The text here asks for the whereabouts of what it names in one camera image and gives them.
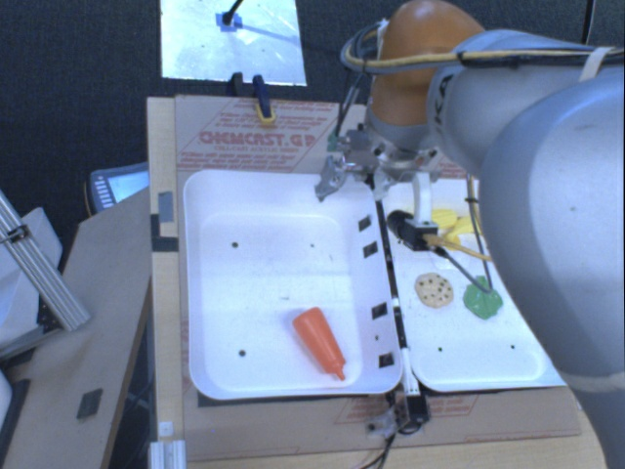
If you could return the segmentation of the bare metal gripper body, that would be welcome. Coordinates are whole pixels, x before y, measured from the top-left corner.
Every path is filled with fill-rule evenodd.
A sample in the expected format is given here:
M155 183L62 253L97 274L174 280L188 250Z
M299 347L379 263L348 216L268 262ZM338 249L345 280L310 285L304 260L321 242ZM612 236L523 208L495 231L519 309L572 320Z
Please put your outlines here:
M337 164L354 163L359 175L412 175L430 171L439 161L427 127L361 127L341 137L337 149Z

